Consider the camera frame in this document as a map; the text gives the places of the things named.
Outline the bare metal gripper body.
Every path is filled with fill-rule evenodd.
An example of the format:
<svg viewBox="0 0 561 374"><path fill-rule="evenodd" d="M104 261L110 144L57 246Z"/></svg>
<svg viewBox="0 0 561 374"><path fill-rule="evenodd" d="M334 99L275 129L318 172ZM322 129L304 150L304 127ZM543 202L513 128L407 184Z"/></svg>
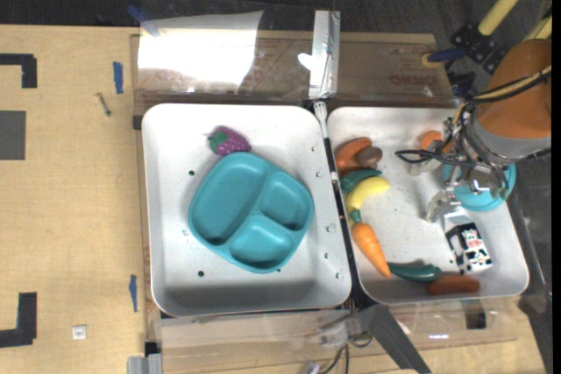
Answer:
<svg viewBox="0 0 561 374"><path fill-rule="evenodd" d="M458 198L508 198L511 193L511 165L492 152L478 151L470 145L458 148L462 167L454 179Z"/></svg>

